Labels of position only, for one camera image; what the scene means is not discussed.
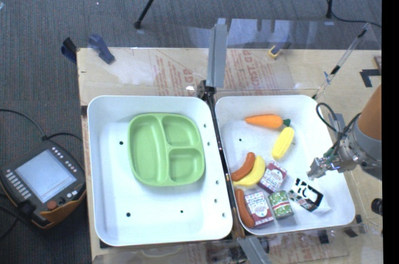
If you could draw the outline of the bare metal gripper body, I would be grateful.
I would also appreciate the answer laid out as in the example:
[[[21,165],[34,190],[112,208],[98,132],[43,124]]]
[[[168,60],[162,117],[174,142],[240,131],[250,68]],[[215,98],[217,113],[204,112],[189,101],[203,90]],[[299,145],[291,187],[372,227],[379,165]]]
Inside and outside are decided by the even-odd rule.
[[[353,155],[345,146],[344,140],[338,140],[324,154],[327,170],[336,170],[338,173],[353,170],[357,163],[353,160]]]

